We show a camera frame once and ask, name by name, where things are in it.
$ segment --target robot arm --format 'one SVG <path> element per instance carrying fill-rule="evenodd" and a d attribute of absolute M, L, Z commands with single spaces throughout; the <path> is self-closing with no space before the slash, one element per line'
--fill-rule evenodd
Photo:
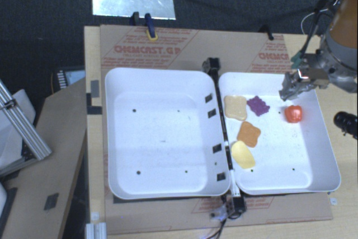
<path fill-rule="evenodd" d="M 291 100 L 298 94 L 329 83 L 349 92 L 357 92 L 357 0 L 342 0 L 315 54 L 305 53 L 315 33 L 321 9 L 327 2 L 318 2 L 314 25 L 303 48 L 291 59 L 294 73 L 287 72 L 280 97 Z"/>

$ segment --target purple star-shaped object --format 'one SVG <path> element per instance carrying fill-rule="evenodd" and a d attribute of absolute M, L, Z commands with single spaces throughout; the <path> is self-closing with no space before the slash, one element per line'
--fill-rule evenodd
<path fill-rule="evenodd" d="M 262 114 L 267 113 L 270 109 L 270 106 L 267 106 L 266 103 L 258 96 L 248 100 L 247 104 L 257 116 L 261 116 Z"/>

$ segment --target red tomato toy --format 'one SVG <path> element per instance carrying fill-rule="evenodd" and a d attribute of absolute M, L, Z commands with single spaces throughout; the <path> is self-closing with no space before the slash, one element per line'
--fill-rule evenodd
<path fill-rule="evenodd" d="M 298 123 L 302 120 L 301 106 L 289 106 L 285 108 L 285 116 L 289 123 Z"/>

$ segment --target white tray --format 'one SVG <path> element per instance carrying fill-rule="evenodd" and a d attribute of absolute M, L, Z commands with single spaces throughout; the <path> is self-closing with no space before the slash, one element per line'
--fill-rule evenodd
<path fill-rule="evenodd" d="M 332 191 L 340 174 L 314 91 L 283 102 L 283 75 L 226 73 L 222 99 L 258 95 L 270 111 L 247 121 L 261 129 L 256 166 L 233 161 L 235 180 L 248 194 Z M 109 186 L 123 199 L 216 196 L 230 186 L 215 86 L 203 72 L 116 68 L 105 79 Z M 289 124 L 284 108 L 301 105 L 304 117 Z M 226 119 L 229 143 L 241 122 Z"/>
<path fill-rule="evenodd" d="M 247 100 L 259 96 L 270 106 L 268 113 L 256 116 L 247 105 L 247 119 L 261 129 L 254 148 L 256 165 L 242 169 L 235 160 L 235 181 L 241 190 L 252 195 L 306 193 L 336 190 L 341 176 L 333 154 L 315 90 L 292 101 L 279 96 L 283 75 L 225 73 L 220 77 L 222 99 L 241 95 Z M 303 109 L 302 121 L 288 123 L 284 110 L 290 105 Z M 236 141 L 241 122 L 225 118 L 229 143 Z"/>

